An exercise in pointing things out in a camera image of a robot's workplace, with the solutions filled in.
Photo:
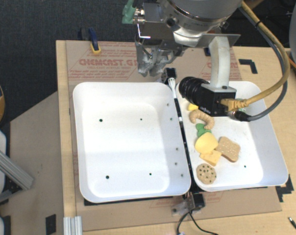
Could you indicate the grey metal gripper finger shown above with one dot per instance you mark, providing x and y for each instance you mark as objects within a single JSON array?
[
  {"x": 144, "y": 62},
  {"x": 159, "y": 62}
]

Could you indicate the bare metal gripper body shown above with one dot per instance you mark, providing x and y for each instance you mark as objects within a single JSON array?
[{"x": 157, "y": 30}]

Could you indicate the brown cardboard board red print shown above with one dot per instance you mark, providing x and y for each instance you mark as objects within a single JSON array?
[{"x": 108, "y": 65}]

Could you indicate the thin black and white rod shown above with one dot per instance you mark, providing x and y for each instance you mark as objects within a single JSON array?
[{"x": 179, "y": 114}]

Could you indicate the small yellow toy piece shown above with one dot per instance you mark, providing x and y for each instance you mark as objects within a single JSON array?
[{"x": 192, "y": 107}]

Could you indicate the tan toy croissant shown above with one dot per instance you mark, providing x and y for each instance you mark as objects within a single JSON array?
[{"x": 199, "y": 115}]

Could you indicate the white plastic tray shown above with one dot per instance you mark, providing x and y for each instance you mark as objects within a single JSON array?
[
  {"x": 128, "y": 143},
  {"x": 255, "y": 150}
]

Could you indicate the yellow toy fruit green leaf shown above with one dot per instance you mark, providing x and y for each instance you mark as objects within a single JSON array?
[{"x": 206, "y": 143}]

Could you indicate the yellow toy cheese wedge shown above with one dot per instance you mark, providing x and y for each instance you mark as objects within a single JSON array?
[{"x": 211, "y": 158}]

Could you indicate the tan toy bread slice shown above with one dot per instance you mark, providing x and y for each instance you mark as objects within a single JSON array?
[{"x": 229, "y": 149}]

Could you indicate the tan toy chocolate chip biscuit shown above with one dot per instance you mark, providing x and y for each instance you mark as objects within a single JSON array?
[{"x": 206, "y": 174}]

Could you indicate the black cylinder on white bracket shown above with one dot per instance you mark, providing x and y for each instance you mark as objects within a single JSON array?
[{"x": 209, "y": 98}]

